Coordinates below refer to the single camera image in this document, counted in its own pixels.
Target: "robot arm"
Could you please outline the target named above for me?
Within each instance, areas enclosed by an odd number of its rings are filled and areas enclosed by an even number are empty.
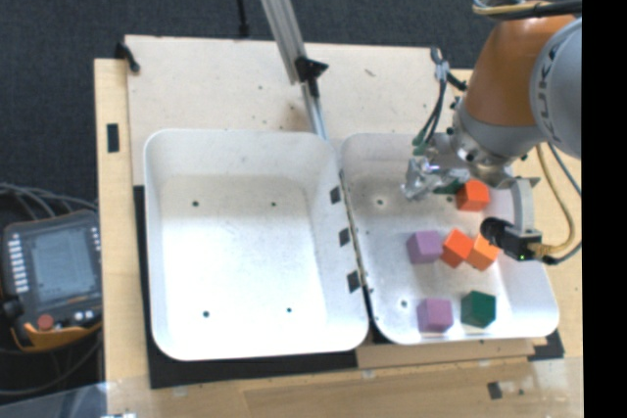
[[[539,14],[551,4],[521,3],[530,7],[481,8],[505,18],[490,33],[447,132],[423,129],[414,139],[403,185],[406,197],[418,201],[453,193],[470,177],[510,190],[514,222],[488,218],[481,233],[518,260],[538,257],[534,250],[541,246],[531,194],[539,178],[513,177],[511,164],[542,142],[581,158],[582,19]],[[442,86],[447,64],[437,53],[432,57]]]

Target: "yellow cable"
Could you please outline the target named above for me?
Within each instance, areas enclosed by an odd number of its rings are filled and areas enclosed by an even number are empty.
[[[528,9],[533,9],[536,6],[545,6],[547,4],[551,4],[551,2],[526,1],[520,4],[509,4],[506,6],[496,6],[496,7],[479,7],[479,6],[473,5],[472,12],[474,14],[482,15],[482,16],[494,16],[494,15],[517,13],[519,11],[526,11]]]
[[[545,155],[542,149],[540,148],[540,145],[536,145],[536,152],[538,153],[538,160],[540,161],[540,166],[542,168],[542,171],[544,171],[545,173],[545,177],[547,178],[549,186],[551,187],[551,190],[553,191],[553,194],[555,195],[555,198],[557,199],[557,202],[559,203],[561,210],[564,213],[564,216],[566,216],[566,219],[568,220],[568,238],[566,239],[564,243],[556,245],[556,246],[552,246],[550,244],[541,244],[541,243],[532,243],[528,245],[529,250],[533,251],[537,257],[542,257],[545,255],[558,253],[560,251],[565,250],[566,248],[570,246],[572,241],[575,239],[575,221],[572,215],[570,214],[570,211],[566,207],[566,204],[564,203],[561,196],[557,192],[557,188],[555,187],[553,177],[551,176],[551,173],[549,172],[549,168],[547,167]]]

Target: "hole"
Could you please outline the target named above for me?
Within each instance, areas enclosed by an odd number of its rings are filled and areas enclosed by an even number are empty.
[[[107,124],[107,152],[120,151],[120,130],[117,124]]]
[[[337,204],[341,200],[340,187],[335,187],[331,190],[331,204]]]
[[[349,293],[353,293],[360,288],[360,275],[356,270],[348,274],[346,278],[349,282]]]
[[[351,242],[351,234],[349,229],[345,228],[340,232],[340,247],[347,245],[349,242]]]

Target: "purple cube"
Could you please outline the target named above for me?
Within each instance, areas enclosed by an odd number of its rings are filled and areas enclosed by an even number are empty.
[[[416,312],[420,331],[444,333],[453,326],[453,307],[450,300],[426,298],[420,302]]]
[[[415,232],[408,238],[407,248],[411,263],[432,263],[442,254],[442,238],[435,230]]]

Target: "wooden block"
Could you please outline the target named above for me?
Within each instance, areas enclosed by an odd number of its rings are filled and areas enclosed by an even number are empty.
[[[440,259],[452,268],[457,268],[468,258],[473,244],[474,242],[470,237],[454,228],[442,244]]]
[[[432,263],[442,254],[442,239],[436,230],[414,232],[407,240],[407,248],[411,263]]]
[[[459,210],[480,211],[490,203],[490,189],[478,179],[470,179],[457,191]]]
[[[476,269],[483,271],[496,261],[500,252],[501,248],[493,246],[485,237],[479,234],[474,240],[466,261]]]
[[[471,291],[461,299],[461,322],[485,328],[497,318],[497,298],[480,291]]]
[[[425,298],[416,313],[418,329],[423,332],[444,333],[454,324],[453,306],[446,298]]]

